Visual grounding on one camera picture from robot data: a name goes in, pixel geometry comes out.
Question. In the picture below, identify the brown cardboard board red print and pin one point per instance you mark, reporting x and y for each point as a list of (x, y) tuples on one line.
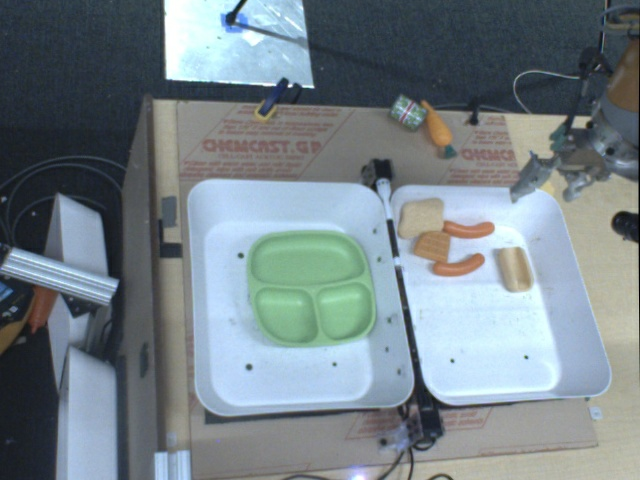
[(280, 143)]

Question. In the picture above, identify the orange toy biscuit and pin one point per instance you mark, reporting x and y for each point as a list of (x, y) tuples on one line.
[(432, 246)]

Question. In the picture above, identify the black cylinder on white bracket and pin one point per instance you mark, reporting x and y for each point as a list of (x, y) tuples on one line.
[(627, 225)]

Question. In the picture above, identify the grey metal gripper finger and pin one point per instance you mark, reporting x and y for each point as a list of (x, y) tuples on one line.
[(531, 178), (576, 188)]

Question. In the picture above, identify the tan toy bread slice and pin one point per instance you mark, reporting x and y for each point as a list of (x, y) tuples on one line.
[(419, 215)]

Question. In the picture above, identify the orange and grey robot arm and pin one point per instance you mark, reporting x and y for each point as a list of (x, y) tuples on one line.
[(627, 80)]

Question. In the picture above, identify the green and white small can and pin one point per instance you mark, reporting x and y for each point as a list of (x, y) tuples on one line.
[(407, 112)]

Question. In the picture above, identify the tan toy hot dog bun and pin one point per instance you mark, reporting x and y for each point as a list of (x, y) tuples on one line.
[(514, 268)]

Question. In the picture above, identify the orange toy sausage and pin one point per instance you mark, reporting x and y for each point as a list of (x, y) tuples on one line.
[(457, 266), (469, 229)]

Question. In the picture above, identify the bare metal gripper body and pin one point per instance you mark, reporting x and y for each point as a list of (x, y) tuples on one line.
[(587, 158)]

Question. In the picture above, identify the orange toy carrot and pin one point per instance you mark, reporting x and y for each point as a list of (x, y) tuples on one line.
[(437, 128)]

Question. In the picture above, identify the green divided plate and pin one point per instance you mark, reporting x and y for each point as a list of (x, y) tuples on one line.
[(305, 268)]

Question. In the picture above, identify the thin black and white rod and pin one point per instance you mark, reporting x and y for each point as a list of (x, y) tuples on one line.
[(398, 263)]

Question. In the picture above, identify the white plastic tray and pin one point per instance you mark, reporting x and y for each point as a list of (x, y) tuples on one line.
[(225, 368), (490, 348)]

